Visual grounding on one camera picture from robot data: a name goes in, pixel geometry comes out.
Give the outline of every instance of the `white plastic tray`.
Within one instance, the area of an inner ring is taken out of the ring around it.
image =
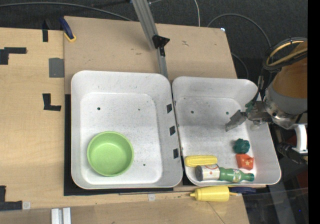
[[[160,74],[80,71],[71,81],[71,174],[85,189],[173,187],[182,162],[171,86]],[[124,134],[134,162],[122,175],[105,177],[87,160],[90,140],[103,131]]]
[[[178,77],[172,84],[173,98],[183,157],[189,155],[215,155],[218,165],[238,168],[233,144],[238,138],[250,142],[247,153],[254,157],[251,172],[255,180],[242,184],[274,184],[281,177],[275,147],[267,124],[252,131],[252,122],[225,132],[225,124],[237,110],[245,110],[257,92],[257,86],[242,79]],[[185,167],[189,180],[198,186],[230,184],[228,181],[197,181],[195,169]]]

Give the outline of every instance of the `green bowl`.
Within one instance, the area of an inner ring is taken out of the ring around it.
[[[89,164],[103,176],[118,176],[127,171],[133,162],[134,152],[130,141],[122,134],[105,131],[96,135],[86,152]]]

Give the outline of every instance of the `green bottle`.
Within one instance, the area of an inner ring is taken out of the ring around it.
[[[244,173],[239,169],[225,169],[220,167],[219,180],[226,180],[233,183],[238,183],[242,180],[254,181],[252,173]]]

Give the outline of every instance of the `wooden board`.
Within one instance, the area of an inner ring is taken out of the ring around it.
[[[139,22],[65,17],[76,41],[64,40],[65,93],[81,70],[158,73]],[[221,29],[156,25],[169,38],[165,46],[168,78],[179,76],[237,78],[227,37]]]
[[[29,201],[32,209],[148,201],[147,194],[64,196],[64,96],[69,84],[65,91],[64,78],[49,77],[49,58],[65,59],[66,80],[83,68],[98,70],[100,66],[102,70],[143,72],[155,72],[157,68],[156,56],[150,54],[139,23],[85,18],[70,18],[68,22],[71,20],[81,25],[81,29],[75,29],[74,44],[64,41],[62,31],[49,31],[49,40],[44,43],[41,30],[0,28],[0,49],[27,48],[27,54],[10,54],[8,65],[0,65],[0,185],[7,187],[6,201]],[[99,26],[108,27],[108,35],[89,36],[89,31]],[[236,78],[223,32],[172,25],[159,25],[158,30],[171,38],[166,46],[171,79],[179,75]],[[210,43],[207,33],[214,37]],[[119,39],[121,34],[129,40],[125,46]],[[215,50],[209,47],[211,43],[216,43]],[[108,57],[95,59],[102,55],[103,48]],[[78,52],[69,54],[71,49]],[[124,49],[130,50],[131,55],[123,54]],[[61,111],[44,110],[43,93],[50,93],[51,104],[61,105]],[[181,199],[189,193],[178,188],[156,196],[157,200]]]
[[[249,224],[242,196],[228,202],[202,202],[192,198],[149,202],[109,203],[71,208],[71,222],[103,223],[232,223]],[[51,223],[47,209],[0,212],[0,222],[7,224]]]

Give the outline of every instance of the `black tape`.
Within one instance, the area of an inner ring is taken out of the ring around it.
[[[49,41],[48,30],[42,30],[42,41],[43,42],[48,42]]]
[[[21,210],[22,201],[18,202],[0,202],[0,211],[2,210]]]
[[[44,110],[50,110],[50,111],[60,111],[61,106],[52,106],[51,105],[51,94],[45,93],[42,94],[43,96],[43,102],[44,102]]]
[[[21,210],[22,209],[22,201],[17,202],[6,202],[5,196],[6,186],[0,186],[0,211],[2,210]]]
[[[6,186],[0,186],[0,202],[4,202],[6,196],[5,188]]]
[[[7,50],[0,50],[0,65],[7,65],[9,62],[9,53]]]
[[[170,127],[170,136],[172,136],[173,134],[175,134],[175,131],[176,131],[176,127],[175,126],[172,126]]]
[[[53,26],[48,18],[42,23],[42,30],[53,30]]]
[[[5,47],[4,50],[8,52],[8,54],[26,54],[27,48],[13,48],[13,47]]]
[[[167,113],[170,113],[171,111],[172,111],[172,104],[168,104],[168,105],[166,105],[166,111],[167,111]]]
[[[26,54],[27,48],[8,48],[5,47],[0,50],[0,65],[7,65],[9,63],[9,54]]]
[[[178,151],[178,149],[177,149],[177,148],[176,148],[176,149],[174,149],[173,157],[174,157],[174,159],[176,159],[176,158],[178,158],[178,157],[179,157],[179,151]]]

